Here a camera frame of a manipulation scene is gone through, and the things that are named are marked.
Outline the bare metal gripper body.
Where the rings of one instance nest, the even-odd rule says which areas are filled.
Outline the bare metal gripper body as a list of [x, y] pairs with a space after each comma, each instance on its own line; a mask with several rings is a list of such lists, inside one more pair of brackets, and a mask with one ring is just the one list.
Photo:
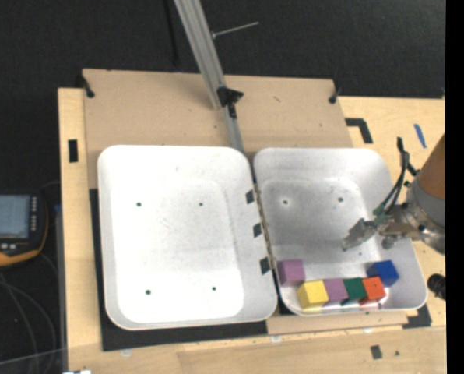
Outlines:
[[402, 240], [423, 242], [439, 254], [445, 254], [445, 205], [431, 209], [412, 203], [394, 206], [378, 233], [382, 237], [398, 235]]

